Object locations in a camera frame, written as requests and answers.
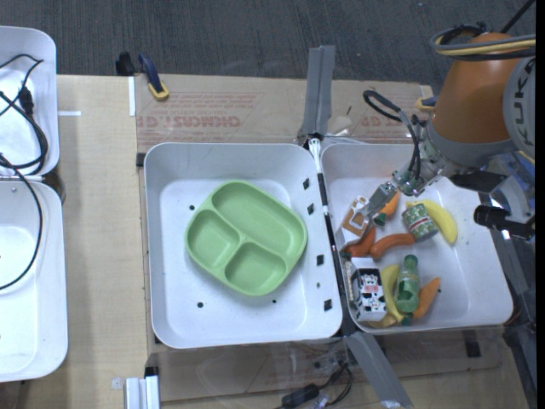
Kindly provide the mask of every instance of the white tray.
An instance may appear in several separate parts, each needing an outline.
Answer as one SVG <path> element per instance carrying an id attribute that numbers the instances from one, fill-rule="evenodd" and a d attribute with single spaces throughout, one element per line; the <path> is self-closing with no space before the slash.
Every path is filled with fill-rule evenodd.
<path id="1" fill-rule="evenodd" d="M 43 32 L 24 27 L 0 26 L 0 63 L 19 54 L 28 54 L 43 60 L 31 72 L 26 83 L 34 102 L 34 119 L 47 137 L 49 150 L 43 168 L 43 175 L 51 171 L 59 162 L 59 120 L 57 117 L 57 64 L 56 47 L 53 39 Z M 0 68 L 0 90 L 10 99 L 19 92 L 26 72 L 34 64 L 26 57 L 14 60 Z M 0 111 L 8 103 L 0 99 Z M 12 164 L 23 164 L 39 154 L 36 136 L 29 124 L 13 109 L 2 115 L 0 121 L 0 149 Z M 22 169 L 28 174 L 31 168 Z M 11 176 L 13 171 L 0 167 L 0 176 Z"/>
<path id="2" fill-rule="evenodd" d="M 32 185 L 42 206 L 43 236 L 30 271 L 0 291 L 0 383 L 45 376 L 60 365 L 68 349 L 60 199 L 52 188 Z M 32 257 L 38 215 L 30 191 L 20 181 L 0 181 L 0 202 L 0 285 L 4 285 Z"/>
<path id="3" fill-rule="evenodd" d="M 405 165 L 411 153 L 411 145 L 335 144 L 327 147 L 321 160 L 333 228 L 337 230 L 340 226 L 356 195 L 369 197 L 381 183 L 391 179 L 394 170 Z M 407 232 L 400 215 L 407 199 L 415 198 L 400 197 L 396 214 L 384 228 L 377 228 L 376 239 Z M 422 283 L 439 276 L 440 293 L 427 315 L 412 325 L 386 329 L 360 327 L 371 333 L 385 334 L 505 322 L 513 311 L 513 302 L 491 233 L 473 221 L 473 212 L 480 204 L 479 195 L 441 178 L 418 199 L 435 200 L 452 213 L 458 226 L 454 246 L 437 234 L 420 244 L 391 249 L 380 261 L 368 258 L 366 264 L 383 268 L 391 263 L 401 264 L 405 255 L 414 254 L 419 259 Z"/>
<path id="4" fill-rule="evenodd" d="M 337 332 L 341 301 L 316 169 L 306 150 L 291 144 L 165 143 L 148 152 L 144 171 L 152 326 L 163 343 L 192 349 L 315 340 Z M 250 181 L 289 206 L 309 232 L 289 277 L 262 297 L 223 285 L 184 250 L 192 208 L 233 179 Z"/>

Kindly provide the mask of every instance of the green bottle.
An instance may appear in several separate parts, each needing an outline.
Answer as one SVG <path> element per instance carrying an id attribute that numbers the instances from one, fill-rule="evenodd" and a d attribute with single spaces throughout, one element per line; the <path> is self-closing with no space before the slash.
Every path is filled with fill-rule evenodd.
<path id="1" fill-rule="evenodd" d="M 399 270 L 395 305 L 399 312 L 405 314 L 410 314 L 418 308 L 420 277 L 418 276 L 417 266 L 417 257 L 414 255 L 407 255 L 404 259 L 402 268 Z"/>

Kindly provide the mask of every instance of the black cable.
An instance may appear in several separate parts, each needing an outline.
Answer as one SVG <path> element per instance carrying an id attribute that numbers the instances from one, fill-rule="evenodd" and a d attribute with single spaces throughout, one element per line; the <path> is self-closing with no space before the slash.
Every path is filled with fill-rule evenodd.
<path id="1" fill-rule="evenodd" d="M 375 109 L 381 115 L 384 115 L 385 117 L 388 117 L 388 118 L 390 118 L 392 120 L 395 120 L 395 121 L 399 121 L 399 122 L 401 121 L 401 119 L 397 115 L 392 115 L 391 113 L 386 112 L 384 109 L 381 109 L 379 106 L 377 106 L 375 103 L 373 103 L 371 101 L 371 97 L 376 98 L 383 106 L 385 106 L 385 107 L 387 107 L 389 109 L 392 109 L 396 113 L 399 113 L 401 111 L 401 109 L 399 107 L 395 106 L 390 100 L 388 100 L 386 97 L 383 97 L 382 95 L 380 95 L 376 91 L 373 91 L 371 89 L 367 89 L 366 91 L 364 91 L 364 101 L 365 101 L 365 103 L 367 103 L 369 106 L 371 106 L 373 109 Z"/>
<path id="2" fill-rule="evenodd" d="M 314 383 L 311 383 L 303 388 L 297 389 L 285 395 L 284 397 L 282 397 L 282 405 L 278 406 L 275 409 L 295 409 L 296 407 L 304 404 L 305 402 L 318 397 L 319 391 L 321 389 L 324 389 L 330 386 L 331 384 L 335 383 L 337 380 L 339 380 L 339 378 L 342 376 L 344 372 L 346 372 L 346 374 L 348 375 L 347 385 L 333 401 L 327 402 L 325 405 L 332 406 L 338 403 L 339 401 L 341 401 L 348 395 L 353 385 L 353 374 L 348 368 L 348 363 L 346 362 L 340 365 L 339 368 L 337 368 L 330 375 L 327 382 L 325 382 L 324 384 L 318 386 L 318 385 L 315 385 Z"/>
<path id="3" fill-rule="evenodd" d="M 12 62 L 14 62 L 15 60 L 18 60 L 20 58 L 28 58 L 30 60 L 33 60 L 34 64 L 32 64 L 32 66 L 26 71 L 25 77 L 23 78 L 23 82 L 21 84 L 21 90 L 19 91 L 17 96 L 13 99 L 13 102 L 16 102 L 17 100 L 19 100 L 20 93 L 23 90 L 23 88 L 26 87 L 26 82 L 28 81 L 28 78 L 30 77 L 30 75 L 31 75 L 32 71 L 34 70 L 34 68 L 36 68 L 38 65 L 40 65 L 43 62 L 43 59 L 36 59 L 34 56 L 28 55 L 26 53 L 21 53 L 19 55 L 15 55 L 11 59 L 6 60 L 4 63 L 0 64 L 0 68 L 4 68 L 5 66 L 11 64 Z M 3 109 L 0 112 L 0 115 L 3 115 L 4 113 L 6 113 L 10 108 L 11 108 L 11 106 L 8 105 L 8 107 L 6 107 L 5 109 Z"/>
<path id="4" fill-rule="evenodd" d="M 343 364 L 338 370 L 336 370 L 335 372 L 333 372 L 333 374 L 331 374 L 329 380 L 320 387 L 320 389 L 323 389 L 325 388 L 326 386 L 329 386 L 331 385 L 332 383 L 335 383 L 342 375 L 343 372 L 346 372 L 347 375 L 348 375 L 348 382 L 347 382 L 347 385 L 345 386 L 345 388 L 342 390 L 342 392 L 332 401 L 328 401 L 325 406 L 333 406 L 335 404 L 337 404 L 339 401 L 341 401 L 342 399 L 344 399 L 349 393 L 350 393 L 350 390 L 352 389 L 352 385 L 353 385 L 353 374 L 352 372 L 350 371 L 350 369 L 348 368 L 348 363 L 345 363 Z"/>
<path id="5" fill-rule="evenodd" d="M 33 175 L 38 173 L 42 169 L 43 164 L 45 163 L 47 151 L 49 150 L 49 144 L 48 144 L 47 137 L 42 131 L 42 128 L 36 123 L 36 121 L 34 120 L 32 116 L 32 108 L 34 107 L 34 105 L 32 103 L 31 92 L 28 90 L 27 87 L 24 87 L 23 89 L 21 89 L 20 93 L 22 93 L 21 97 L 24 99 L 24 104 L 26 105 L 26 111 L 21 109 L 19 106 L 17 106 L 14 103 L 14 101 L 12 101 L 9 97 L 7 97 L 2 91 L 0 91 L 0 98 L 6 101 L 9 104 L 9 107 L 12 107 L 13 109 L 15 109 L 33 128 L 34 134 L 36 135 L 36 138 L 38 141 L 38 145 L 40 147 L 40 154 L 37 158 L 24 164 L 12 165 L 12 164 L 7 164 L 3 162 L 2 160 L 0 160 L 0 166 L 4 168 L 15 167 L 16 169 L 21 170 L 23 168 L 28 168 L 33 165 L 36 165 L 36 168 L 31 173 L 29 173 Z"/>
<path id="6" fill-rule="evenodd" d="M 371 106 L 373 109 L 375 109 L 381 115 L 384 115 L 385 117 L 393 119 L 395 121 L 399 121 L 400 123 L 404 122 L 399 117 L 399 115 L 403 113 L 403 111 L 401 111 L 401 108 L 396 106 L 394 103 L 392 103 L 386 97 L 380 95 L 379 93 L 377 93 L 376 91 L 373 91 L 371 89 L 367 89 L 366 91 L 364 91 L 363 96 L 364 96 L 365 103 L 367 103 L 369 106 Z M 373 103 L 371 101 L 371 98 L 377 99 L 383 106 L 387 107 L 388 109 L 391 109 L 391 110 L 395 111 L 398 114 L 398 116 L 392 115 L 391 113 L 386 112 L 385 110 L 381 109 L 379 106 L 377 106 L 375 103 Z M 413 146 L 414 146 L 412 156 L 411 156 L 411 159 L 410 159 L 410 163 L 409 163 L 409 171 L 412 172 L 412 169 L 414 168 L 414 165 L 416 164 L 415 178 L 418 179 L 420 177 L 420 168 L 421 168 L 420 148 L 418 147 L 419 146 L 419 141 L 418 141 L 418 138 L 416 137 L 414 129 L 410 125 L 410 122 L 405 123 L 405 125 L 407 126 L 407 129 L 409 130 L 410 137 L 412 138 L 412 142 L 413 142 Z"/>
<path id="7" fill-rule="evenodd" d="M 522 8 L 519 9 L 519 11 L 514 15 L 514 17 L 508 21 L 508 23 L 500 30 L 501 33 L 507 33 L 508 30 L 513 27 L 514 23 L 516 23 L 519 18 L 528 10 L 528 8 L 535 2 L 536 0 L 528 0 Z"/>
<path id="8" fill-rule="evenodd" d="M 34 248 L 34 253 L 32 254 L 32 258 L 31 258 L 30 262 L 28 263 L 26 268 L 23 270 L 23 272 L 21 274 L 19 274 L 19 276 L 17 276 L 15 279 L 11 280 L 7 284 L 4 284 L 4 285 L 0 286 L 0 291 L 2 291 L 2 290 L 5 290 L 6 288 L 9 288 L 12 285 L 15 285 L 17 282 L 19 282 L 19 280 L 21 280 L 23 277 L 25 277 L 25 274 L 30 271 L 30 269 L 32 268 L 32 265 L 36 261 L 36 256 L 37 256 L 38 250 L 40 248 L 40 243 L 42 241 L 43 213 L 42 213 L 42 206 L 40 205 L 40 200 L 38 199 L 38 197 L 36 195 L 36 192 L 32 188 L 32 185 L 29 183 L 29 181 L 20 173 L 20 171 L 17 168 L 15 168 L 3 156 L 2 153 L 0 153 L 0 159 L 3 161 L 3 163 L 5 163 L 6 165 L 9 165 L 9 168 L 15 172 L 15 174 L 23 181 L 23 183 L 25 183 L 25 185 L 30 190 L 30 192 L 32 194 L 32 197 L 34 198 L 34 201 L 36 202 L 37 213 L 38 213 L 38 218 L 39 218 L 39 227 L 38 227 L 38 231 L 37 231 L 36 246 Z"/>
<path id="9" fill-rule="evenodd" d="M 452 29 L 449 29 L 448 31 L 445 31 L 443 35 L 441 35 L 441 39 L 439 41 L 440 45 L 446 45 L 450 43 L 454 38 L 460 37 L 460 36 L 472 36 L 477 37 L 478 35 L 482 35 L 483 33 L 487 32 L 485 23 L 477 23 L 476 25 L 459 25 L 456 27 L 453 27 Z"/>

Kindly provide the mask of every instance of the can label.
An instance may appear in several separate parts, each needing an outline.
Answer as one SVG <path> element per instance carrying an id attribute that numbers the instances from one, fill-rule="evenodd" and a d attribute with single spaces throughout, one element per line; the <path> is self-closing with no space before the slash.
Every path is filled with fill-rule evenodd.
<path id="1" fill-rule="evenodd" d="M 431 238 L 439 232 L 431 216 L 427 213 L 426 206 L 422 203 L 411 206 L 401 214 L 401 217 L 416 242 Z"/>

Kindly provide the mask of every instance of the cable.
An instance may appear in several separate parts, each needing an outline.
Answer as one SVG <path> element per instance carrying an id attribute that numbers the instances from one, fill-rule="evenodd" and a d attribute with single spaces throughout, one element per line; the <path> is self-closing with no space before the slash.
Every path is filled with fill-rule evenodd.
<path id="1" fill-rule="evenodd" d="M 339 368 L 336 369 L 331 374 L 327 382 L 325 382 L 323 385 L 318 386 L 318 385 L 315 385 L 314 383 L 311 383 L 305 386 L 304 388 L 297 389 L 285 395 L 284 397 L 282 397 L 282 405 L 278 406 L 275 409 L 295 409 L 296 407 L 302 405 L 303 403 L 306 403 L 309 400 L 317 398 L 319 396 L 320 390 L 335 383 L 342 376 L 343 372 L 346 372 L 346 374 L 348 375 L 347 385 L 333 401 L 326 403 L 326 406 L 332 406 L 338 403 L 349 394 L 353 385 L 353 374 L 348 368 L 347 362 L 345 362 L 344 364 L 341 364 Z"/>
<path id="2" fill-rule="evenodd" d="M 429 39 L 429 43 L 437 53 L 460 60 L 504 60 L 536 55 L 535 34 L 482 43 L 450 44 L 457 37 L 476 37 L 486 32 L 483 23 L 460 25 L 436 33 Z"/>
<path id="3" fill-rule="evenodd" d="M 14 62 L 15 60 L 18 60 L 20 58 L 28 58 L 28 59 L 34 61 L 34 64 L 26 71 L 25 77 L 23 78 L 23 82 L 21 84 L 21 90 L 22 90 L 23 88 L 26 87 L 26 82 L 28 81 L 28 78 L 30 77 L 30 75 L 31 75 L 32 71 L 34 70 L 34 68 L 36 68 L 38 65 L 40 65 L 43 62 L 43 59 L 36 59 L 34 56 L 28 55 L 26 53 L 21 53 L 19 55 L 15 55 L 11 59 L 6 60 L 4 63 L 0 64 L 0 69 L 4 68 L 5 66 L 11 64 L 12 62 Z M 19 91 L 19 94 L 17 94 L 17 96 L 13 99 L 13 102 L 16 102 L 17 100 L 19 100 L 19 95 L 20 95 L 20 91 Z M 5 109 L 3 109 L 0 112 L 0 115 L 3 115 L 4 113 L 6 113 L 6 111 L 8 111 L 8 109 L 10 109 L 10 108 L 11 108 L 11 106 L 8 106 Z"/>
<path id="4" fill-rule="evenodd" d="M 380 113 L 381 115 L 384 115 L 387 118 L 393 119 L 395 121 L 399 121 L 400 123 L 403 123 L 407 126 L 407 129 L 409 130 L 410 137 L 412 138 L 412 142 L 414 146 L 408 170 L 412 172 L 416 164 L 415 178 L 418 179 L 420 177 L 420 169 L 421 169 L 422 162 L 420 159 L 419 141 L 418 141 L 418 138 L 416 137 L 415 131 L 410 123 L 410 120 L 407 118 L 407 116 L 404 114 L 404 112 L 401 110 L 400 107 L 396 106 L 390 100 L 383 97 L 376 91 L 367 89 L 366 91 L 364 91 L 363 96 L 364 96 L 365 103 L 367 103 L 369 106 L 375 109 L 378 113 Z M 392 115 L 391 113 L 381 109 L 379 106 L 377 106 L 375 103 L 371 101 L 371 98 L 377 99 L 383 106 L 395 111 L 398 114 L 398 116 L 396 117 L 395 115 Z"/>
<path id="5" fill-rule="evenodd" d="M 508 30 L 513 27 L 514 23 L 516 23 L 519 18 L 528 10 L 528 8 L 535 2 L 536 0 L 528 0 L 522 8 L 519 9 L 519 11 L 514 15 L 514 17 L 508 21 L 508 23 L 500 30 L 501 33 L 507 33 Z"/>
<path id="6" fill-rule="evenodd" d="M 36 195 L 36 192 L 32 188 L 32 185 L 29 183 L 29 181 L 20 173 L 20 171 L 17 168 L 15 168 L 3 156 L 2 153 L 0 153 L 0 159 L 3 161 L 3 163 L 5 163 L 6 165 L 9 165 L 9 168 L 12 169 L 15 172 L 15 174 L 25 183 L 25 185 L 30 190 L 30 192 L 32 194 L 32 197 L 34 198 L 34 201 L 36 202 L 37 213 L 38 213 L 38 218 L 39 218 L 39 227 L 38 227 L 38 231 L 37 231 L 36 246 L 34 247 L 34 253 L 32 253 L 32 258 L 31 258 L 30 262 L 28 263 L 26 268 L 23 270 L 23 272 L 21 274 L 19 274 L 19 276 L 17 276 L 15 279 L 11 280 L 7 284 L 4 284 L 4 285 L 0 286 L 0 291 L 2 291 L 2 290 L 5 290 L 6 288 L 9 288 L 12 285 L 15 285 L 17 282 L 19 282 L 19 280 L 21 280 L 23 277 L 25 277 L 25 274 L 30 271 L 30 269 L 32 268 L 32 265 L 36 261 L 36 256 L 37 256 L 37 253 L 38 253 L 38 250 L 39 250 L 39 247 L 40 247 L 40 243 L 42 241 L 43 213 L 42 213 L 42 206 L 40 205 L 40 200 L 38 199 L 38 197 Z"/>
<path id="7" fill-rule="evenodd" d="M 9 106 L 8 108 L 12 107 L 15 111 L 17 111 L 33 128 L 34 134 L 36 135 L 38 145 L 40 147 L 40 154 L 37 158 L 33 159 L 30 162 L 24 163 L 24 164 L 7 164 L 6 162 L 3 162 L 0 160 L 0 166 L 4 168 L 12 168 L 15 167 L 16 169 L 20 170 L 23 168 L 28 168 L 33 165 L 36 165 L 36 168 L 30 173 L 31 175 L 38 173 L 45 163 L 45 157 L 47 155 L 47 151 L 49 150 L 49 144 L 47 137 L 42 131 L 42 128 L 36 123 L 32 116 L 32 108 L 34 107 L 34 104 L 32 103 L 32 94 L 28 90 L 27 87 L 23 87 L 20 90 L 20 94 L 18 97 L 21 97 L 23 99 L 22 103 L 25 105 L 26 110 L 21 109 L 19 106 L 17 106 L 14 101 L 12 101 L 10 98 L 8 98 L 2 91 L 0 91 L 0 97 L 6 101 Z"/>
<path id="8" fill-rule="evenodd" d="M 0 69 L 11 64 L 15 60 L 18 60 L 24 57 L 30 60 L 33 60 L 34 64 L 32 64 L 31 67 L 26 71 L 26 74 L 21 83 L 21 88 L 14 99 L 10 99 L 2 91 L 0 91 L 0 97 L 8 103 L 8 105 L 0 112 L 0 116 L 5 114 L 10 108 L 13 108 L 30 124 L 30 126 L 34 130 L 34 134 L 38 141 L 40 154 L 38 155 L 37 158 L 33 159 L 32 161 L 26 162 L 24 164 L 12 165 L 17 170 L 22 170 L 24 168 L 30 168 L 32 166 L 36 166 L 34 170 L 32 170 L 30 173 L 27 173 L 29 175 L 34 175 L 34 174 L 37 174 L 42 169 L 43 165 L 45 164 L 45 158 L 49 150 L 49 144 L 48 144 L 47 137 L 43 133 L 40 126 L 34 120 L 34 117 L 33 117 L 34 103 L 32 101 L 32 93 L 26 87 L 26 83 L 28 82 L 28 78 L 30 77 L 34 68 L 36 68 L 39 64 L 41 64 L 43 60 L 36 59 L 34 56 L 22 53 L 22 54 L 15 55 L 12 58 L 6 60 L 4 63 L 0 64 Z M 15 103 L 17 101 L 19 101 L 20 104 L 22 105 L 22 109 L 19 106 L 17 106 L 17 104 Z M 11 168 L 2 161 L 0 161 L 0 166 L 4 168 Z"/>

